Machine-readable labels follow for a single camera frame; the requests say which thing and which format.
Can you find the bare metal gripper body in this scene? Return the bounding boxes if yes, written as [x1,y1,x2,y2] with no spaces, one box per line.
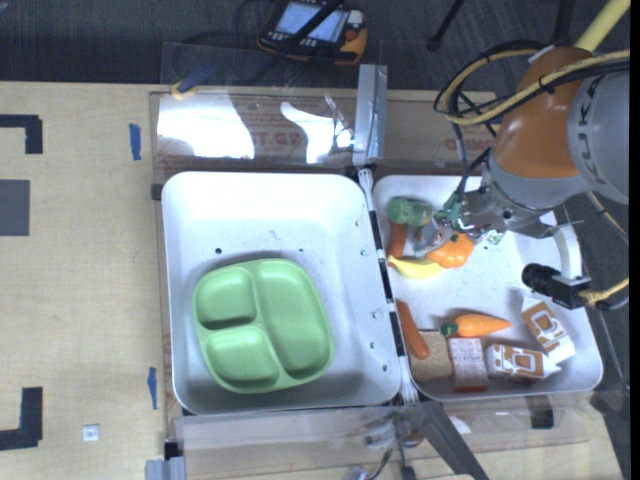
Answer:
[451,183,557,245]

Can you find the short orange sausage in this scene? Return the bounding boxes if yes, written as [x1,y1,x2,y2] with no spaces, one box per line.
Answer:
[388,221,409,260]

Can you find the orange pumpkin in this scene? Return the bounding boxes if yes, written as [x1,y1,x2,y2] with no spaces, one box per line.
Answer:
[426,232,476,270]

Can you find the brown bread slice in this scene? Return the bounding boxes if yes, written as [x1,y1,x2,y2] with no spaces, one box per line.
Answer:
[418,329,455,384]

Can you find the orange carrot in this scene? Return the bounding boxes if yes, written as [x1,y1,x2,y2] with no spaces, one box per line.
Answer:
[440,313,513,339]

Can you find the thin black and white rod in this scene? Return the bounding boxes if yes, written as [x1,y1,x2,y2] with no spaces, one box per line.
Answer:
[356,166,419,405]

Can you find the black cylinder on white bracket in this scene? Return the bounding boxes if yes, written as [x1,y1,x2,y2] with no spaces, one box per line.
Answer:
[521,222,593,311]

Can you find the yellow banana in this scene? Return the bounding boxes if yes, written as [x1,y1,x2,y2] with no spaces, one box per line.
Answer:
[386,254,446,281]

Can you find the white plastic tray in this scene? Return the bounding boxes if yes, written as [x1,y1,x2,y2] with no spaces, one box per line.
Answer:
[372,174,605,403]
[160,170,404,416]

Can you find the red and white carton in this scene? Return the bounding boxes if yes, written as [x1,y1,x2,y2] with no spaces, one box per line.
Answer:
[446,336,491,394]

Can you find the white and orange carton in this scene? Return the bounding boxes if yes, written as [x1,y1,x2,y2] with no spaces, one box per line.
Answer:
[520,299,577,365]
[484,342,559,382]

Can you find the long orange sausage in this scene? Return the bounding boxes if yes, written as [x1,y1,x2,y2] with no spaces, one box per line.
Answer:
[395,299,431,361]

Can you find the green divided plate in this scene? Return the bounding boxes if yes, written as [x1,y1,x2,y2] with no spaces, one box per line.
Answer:
[191,258,336,395]

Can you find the green toy vegetable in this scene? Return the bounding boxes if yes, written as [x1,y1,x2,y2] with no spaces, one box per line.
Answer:
[386,196,434,228]

